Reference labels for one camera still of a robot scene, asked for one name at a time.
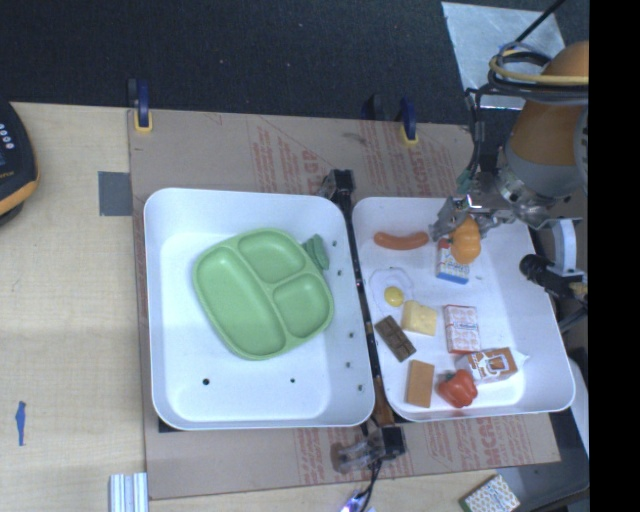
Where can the white plastic tray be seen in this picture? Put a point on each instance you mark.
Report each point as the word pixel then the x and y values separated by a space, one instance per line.
pixel 520 310
pixel 250 395

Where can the red bell pepper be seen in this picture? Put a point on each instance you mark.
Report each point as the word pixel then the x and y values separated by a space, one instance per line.
pixel 457 390

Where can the green divided plate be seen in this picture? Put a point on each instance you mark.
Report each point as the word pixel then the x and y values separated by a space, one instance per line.
pixel 235 300

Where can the thin black and white rod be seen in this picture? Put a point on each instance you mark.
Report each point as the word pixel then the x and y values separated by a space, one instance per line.
pixel 371 345

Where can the white and yellow fried egg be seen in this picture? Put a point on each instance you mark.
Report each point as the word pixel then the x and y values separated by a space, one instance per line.
pixel 394 295

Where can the orange toy sausage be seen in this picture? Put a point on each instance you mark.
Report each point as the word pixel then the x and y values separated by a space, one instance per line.
pixel 400 240

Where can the brown cardboard board red print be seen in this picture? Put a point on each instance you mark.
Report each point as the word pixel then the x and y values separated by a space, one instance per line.
pixel 210 150

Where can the orange rectangular biscuit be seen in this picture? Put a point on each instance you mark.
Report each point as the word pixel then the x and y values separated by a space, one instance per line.
pixel 420 384

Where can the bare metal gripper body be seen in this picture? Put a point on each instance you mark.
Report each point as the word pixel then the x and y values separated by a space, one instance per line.
pixel 505 197

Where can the black cylinder on white bracket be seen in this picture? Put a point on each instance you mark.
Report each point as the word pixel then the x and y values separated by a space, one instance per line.
pixel 547 272

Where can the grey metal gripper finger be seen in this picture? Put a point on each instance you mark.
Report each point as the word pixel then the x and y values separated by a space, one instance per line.
pixel 447 215
pixel 492 219

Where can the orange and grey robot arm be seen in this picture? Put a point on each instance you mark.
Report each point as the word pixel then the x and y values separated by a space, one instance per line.
pixel 545 135

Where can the orange and white carton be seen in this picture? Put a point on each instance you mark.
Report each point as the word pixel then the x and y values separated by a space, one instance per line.
pixel 462 330

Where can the brown and white carton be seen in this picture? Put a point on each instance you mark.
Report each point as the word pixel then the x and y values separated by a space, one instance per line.
pixel 492 366

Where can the green and white patterned packet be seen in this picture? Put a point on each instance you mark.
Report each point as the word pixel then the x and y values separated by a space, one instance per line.
pixel 492 497

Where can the orange bell pepper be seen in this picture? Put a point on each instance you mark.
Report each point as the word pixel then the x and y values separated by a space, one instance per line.
pixel 466 245

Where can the brown chocolate bar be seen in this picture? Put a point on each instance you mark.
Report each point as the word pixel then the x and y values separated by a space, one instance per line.
pixel 395 339

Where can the blue and white carton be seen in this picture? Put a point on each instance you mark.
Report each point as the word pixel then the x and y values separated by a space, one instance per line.
pixel 450 270

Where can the yellow cheese wedge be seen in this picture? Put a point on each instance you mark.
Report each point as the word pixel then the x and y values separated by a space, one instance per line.
pixel 419 319

